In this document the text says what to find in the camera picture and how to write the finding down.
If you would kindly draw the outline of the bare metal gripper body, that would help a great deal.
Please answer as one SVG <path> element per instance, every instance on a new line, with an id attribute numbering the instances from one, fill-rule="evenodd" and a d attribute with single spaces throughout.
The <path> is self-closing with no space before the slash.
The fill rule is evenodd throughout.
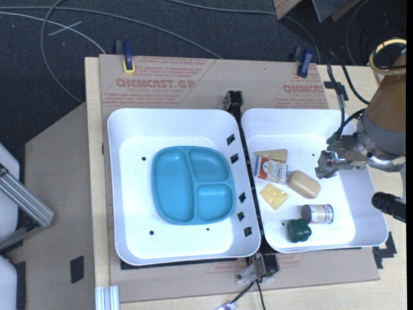
<path id="1" fill-rule="evenodd" d="M 364 169 L 369 167 L 385 172 L 401 172 L 406 163 L 402 154 L 382 149 L 362 133 L 341 137 L 334 154 L 334 168 L 339 170 Z"/>

